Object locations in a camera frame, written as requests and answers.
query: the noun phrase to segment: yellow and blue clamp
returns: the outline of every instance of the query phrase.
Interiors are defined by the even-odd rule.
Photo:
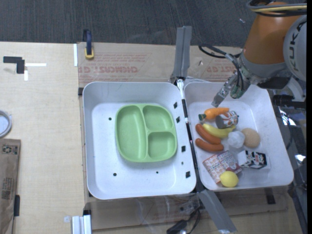
[[[82,41],[87,42],[87,46],[84,49],[84,55],[86,59],[93,59],[94,58],[94,50],[92,48],[92,38],[91,38],[91,31],[88,29],[83,30]]]

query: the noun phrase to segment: sausage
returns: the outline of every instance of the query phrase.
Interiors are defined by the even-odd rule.
[[[208,152],[217,152],[217,151],[222,151],[224,149],[224,146],[222,144],[210,144],[208,142],[203,141],[200,138],[197,138],[195,140],[195,144],[199,148],[203,149],[204,151],[208,151]]]
[[[205,141],[208,141],[211,144],[221,144],[221,139],[208,133],[202,124],[196,124],[195,129]]]

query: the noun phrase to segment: banana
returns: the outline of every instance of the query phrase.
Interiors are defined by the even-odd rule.
[[[208,133],[219,138],[226,138],[229,135],[229,133],[234,130],[235,127],[236,127],[235,125],[232,125],[231,127],[228,128],[219,129],[206,123],[203,124],[203,128]]]

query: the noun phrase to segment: light wood surface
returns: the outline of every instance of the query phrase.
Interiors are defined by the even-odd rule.
[[[14,234],[69,234],[64,218],[82,215],[85,205],[78,69],[73,44],[0,42],[3,56],[23,57],[28,81],[16,74],[16,65],[0,62],[0,109],[12,115],[7,138],[21,139],[18,191],[20,212]],[[231,219],[243,234],[301,233],[292,199],[286,195],[283,211],[235,215]],[[163,233],[172,225],[131,227],[95,233]],[[193,232],[217,234],[211,219]]]

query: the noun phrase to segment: green plate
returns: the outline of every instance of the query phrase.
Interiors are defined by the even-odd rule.
[[[132,162],[155,162],[176,153],[176,127],[169,111],[158,105],[129,104],[116,114],[119,153]]]

